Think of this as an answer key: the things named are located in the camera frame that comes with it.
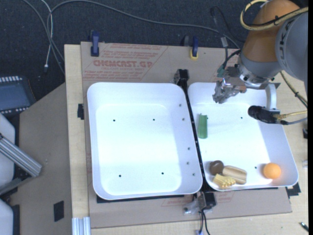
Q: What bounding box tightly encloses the orange ball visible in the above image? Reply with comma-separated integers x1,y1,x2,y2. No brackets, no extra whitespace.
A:
263,163,282,180

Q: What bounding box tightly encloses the thin black rod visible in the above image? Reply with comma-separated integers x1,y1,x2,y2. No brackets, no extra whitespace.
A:
182,83,207,193

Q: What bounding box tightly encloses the black cylinder on white bracket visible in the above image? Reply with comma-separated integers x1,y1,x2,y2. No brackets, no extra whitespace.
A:
247,82,281,124

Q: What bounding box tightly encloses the black block with thin wires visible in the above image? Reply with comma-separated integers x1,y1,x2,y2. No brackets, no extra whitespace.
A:
183,191,217,215
173,69,189,86

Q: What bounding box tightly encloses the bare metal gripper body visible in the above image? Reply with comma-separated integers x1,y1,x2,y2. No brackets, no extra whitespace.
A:
221,66,268,94

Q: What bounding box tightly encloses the brown round biscuit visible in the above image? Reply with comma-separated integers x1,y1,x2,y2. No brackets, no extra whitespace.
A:
209,160,224,176

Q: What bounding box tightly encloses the yellow ridged toy food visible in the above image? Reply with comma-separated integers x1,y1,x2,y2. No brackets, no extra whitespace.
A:
212,173,236,190

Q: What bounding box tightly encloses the tan bread loaf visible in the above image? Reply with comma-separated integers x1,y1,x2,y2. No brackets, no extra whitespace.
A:
222,165,247,185

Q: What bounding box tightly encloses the brown cardboard board red print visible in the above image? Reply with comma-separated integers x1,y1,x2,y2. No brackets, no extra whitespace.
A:
80,41,293,229

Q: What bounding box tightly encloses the white plastic tray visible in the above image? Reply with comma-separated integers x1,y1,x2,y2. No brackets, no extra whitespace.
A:
187,82,299,192
87,82,203,201

